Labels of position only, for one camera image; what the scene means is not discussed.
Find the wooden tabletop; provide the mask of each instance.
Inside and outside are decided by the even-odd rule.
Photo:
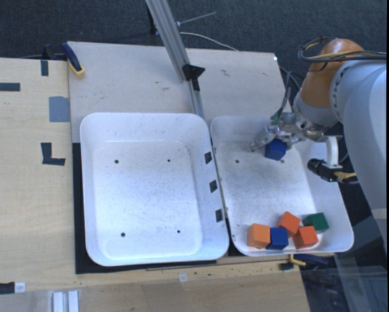
[[[207,266],[76,274],[71,125],[51,121],[49,108],[50,98],[69,98],[68,65],[52,60],[46,65],[48,75],[40,60],[0,58],[0,283],[25,283],[27,293],[90,290],[101,285],[174,283],[184,272],[191,290],[205,283],[199,291],[208,294],[211,289],[206,288],[213,281],[254,276],[267,283],[268,293],[289,288],[294,310],[308,311],[300,272],[297,267],[281,272],[278,265],[286,260],[282,255],[223,257]],[[14,83],[19,91],[5,90]],[[65,159],[64,164],[43,164],[42,143],[51,143],[51,157]],[[220,285],[230,286],[226,280]],[[216,288],[224,290],[217,283]]]

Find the cable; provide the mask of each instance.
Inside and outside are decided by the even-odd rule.
[[[338,164],[342,164],[343,162],[345,162],[345,160],[349,157],[349,154],[346,153],[339,161],[338,161]]]
[[[385,52],[377,51],[348,51],[348,52],[337,52],[329,53],[326,55],[316,55],[313,57],[305,57],[304,52],[310,49],[313,46],[320,45],[323,43],[328,43],[336,39],[336,37],[331,36],[321,36],[310,40],[306,43],[300,45],[299,50],[297,51],[297,56],[301,61],[305,62],[341,62],[349,60],[386,60],[387,54]]]
[[[189,23],[189,22],[192,22],[192,21],[200,20],[202,18],[206,18],[208,16],[212,16],[212,15],[215,15],[215,14],[216,14],[216,12],[212,12],[212,13],[209,13],[209,14],[204,14],[204,15],[201,15],[201,16],[197,16],[195,18],[185,19],[184,21],[181,21],[181,22],[178,21],[177,24],[178,24],[178,26],[180,26],[180,25],[182,25],[184,23]]]
[[[192,33],[192,32],[181,32],[180,34],[188,34],[188,35],[191,35],[191,36],[197,36],[197,37],[201,37],[201,38],[205,38],[207,40],[210,40],[220,46],[223,46],[223,47],[227,47],[228,49],[231,49],[233,51],[238,51],[236,48],[232,47],[232,46],[229,46],[229,45],[226,45],[226,44],[222,44],[220,42],[218,42],[217,40],[214,40],[212,38],[209,38],[209,37],[206,37],[206,36],[203,36],[202,34],[195,34],[195,33]]]
[[[289,79],[291,79],[294,83],[294,85],[297,87],[297,90],[300,90],[301,88],[301,85],[299,84],[299,82],[296,80],[296,78],[294,78],[292,75],[293,74],[297,74],[298,76],[300,76],[302,79],[304,79],[303,75],[301,75],[300,73],[297,73],[296,71],[287,71],[287,69],[285,69],[284,67],[281,67],[280,66],[280,70],[283,71],[285,74],[290,74],[289,76]]]

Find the orange cube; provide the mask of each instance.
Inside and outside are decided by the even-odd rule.
[[[281,215],[278,218],[278,221],[275,226],[277,228],[279,227],[286,228],[287,236],[290,238],[294,234],[296,234],[297,230],[299,229],[300,222],[301,222],[300,218],[286,211],[283,215]]]
[[[271,242],[270,227],[253,223],[248,228],[247,245],[257,248],[265,248]]]
[[[297,230],[293,236],[296,249],[313,246],[319,241],[314,226],[303,226]]]

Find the cube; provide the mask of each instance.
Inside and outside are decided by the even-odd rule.
[[[263,224],[253,223],[247,232],[247,245],[264,248],[270,243],[270,227]]]
[[[287,144],[275,138],[273,141],[265,145],[264,157],[279,161],[286,154]]]
[[[314,226],[303,226],[293,236],[296,249],[311,247],[319,241]]]
[[[323,213],[308,215],[306,218],[303,219],[302,222],[304,226],[314,226],[315,230],[318,233],[322,233],[329,228],[325,214]]]
[[[288,237],[292,237],[294,234],[296,234],[297,230],[299,229],[301,219],[290,212],[286,211],[283,215],[281,215],[276,223],[276,227],[283,227],[287,229],[287,235]]]
[[[271,242],[267,245],[268,250],[283,250],[288,245],[287,229],[282,227],[270,228]]]

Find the gray tape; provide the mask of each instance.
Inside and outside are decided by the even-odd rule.
[[[62,96],[49,97],[49,120],[50,122],[70,121],[70,106],[68,98]]]

